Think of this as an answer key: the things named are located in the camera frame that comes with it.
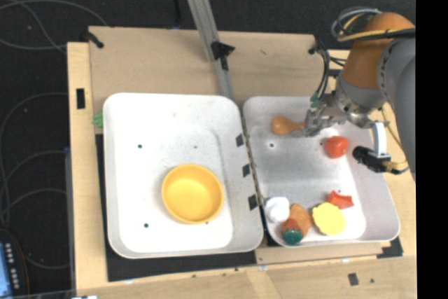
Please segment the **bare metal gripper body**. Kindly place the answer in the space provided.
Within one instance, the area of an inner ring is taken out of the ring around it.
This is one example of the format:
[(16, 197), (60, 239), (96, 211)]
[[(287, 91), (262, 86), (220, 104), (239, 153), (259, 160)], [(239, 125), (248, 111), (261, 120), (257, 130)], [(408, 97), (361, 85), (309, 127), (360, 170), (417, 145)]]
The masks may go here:
[(310, 98), (308, 111), (314, 111), (316, 119), (320, 116), (333, 116), (335, 118), (334, 125), (350, 122), (361, 129), (368, 129), (374, 124), (369, 119), (372, 110), (357, 105), (345, 95), (324, 94), (319, 97), (314, 94)]

